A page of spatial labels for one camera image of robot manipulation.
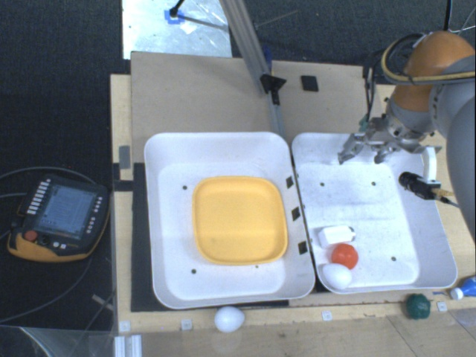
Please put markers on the small white box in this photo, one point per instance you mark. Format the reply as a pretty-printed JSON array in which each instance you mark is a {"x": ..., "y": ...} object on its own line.
[{"x": 332, "y": 235}]

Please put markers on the dark green round toy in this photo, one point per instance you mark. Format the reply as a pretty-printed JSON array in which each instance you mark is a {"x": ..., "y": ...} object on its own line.
[{"x": 418, "y": 306}]

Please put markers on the blue and white bottle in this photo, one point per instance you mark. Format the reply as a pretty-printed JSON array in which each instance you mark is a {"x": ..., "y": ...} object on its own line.
[{"x": 469, "y": 288}]

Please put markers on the white plastic tray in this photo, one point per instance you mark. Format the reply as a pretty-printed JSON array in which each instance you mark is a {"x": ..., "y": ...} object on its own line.
[
  {"x": 375, "y": 218},
  {"x": 175, "y": 214}
]

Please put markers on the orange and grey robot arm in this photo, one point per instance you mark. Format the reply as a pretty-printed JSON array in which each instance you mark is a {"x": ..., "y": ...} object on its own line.
[{"x": 451, "y": 99}]

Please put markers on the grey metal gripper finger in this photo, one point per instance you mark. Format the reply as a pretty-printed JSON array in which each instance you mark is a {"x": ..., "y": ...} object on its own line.
[
  {"x": 385, "y": 153},
  {"x": 351, "y": 149}
]

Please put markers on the orange ball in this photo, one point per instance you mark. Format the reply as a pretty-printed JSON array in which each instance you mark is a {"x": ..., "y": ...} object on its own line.
[{"x": 344, "y": 255}]

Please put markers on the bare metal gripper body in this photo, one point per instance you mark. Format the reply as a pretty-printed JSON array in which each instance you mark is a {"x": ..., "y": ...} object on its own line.
[{"x": 394, "y": 137}]

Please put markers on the brown cardboard board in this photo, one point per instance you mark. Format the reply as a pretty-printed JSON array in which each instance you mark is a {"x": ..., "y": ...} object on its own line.
[{"x": 197, "y": 99}]

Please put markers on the yellow plate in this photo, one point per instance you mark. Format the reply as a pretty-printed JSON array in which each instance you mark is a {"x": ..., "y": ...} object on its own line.
[{"x": 240, "y": 219}]

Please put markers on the white egg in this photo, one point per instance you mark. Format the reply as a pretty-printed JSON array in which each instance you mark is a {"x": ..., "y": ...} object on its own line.
[
  {"x": 336, "y": 276},
  {"x": 229, "y": 319}
]

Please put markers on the black square pad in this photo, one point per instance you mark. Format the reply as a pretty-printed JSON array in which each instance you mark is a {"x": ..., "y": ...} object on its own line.
[{"x": 309, "y": 83}]

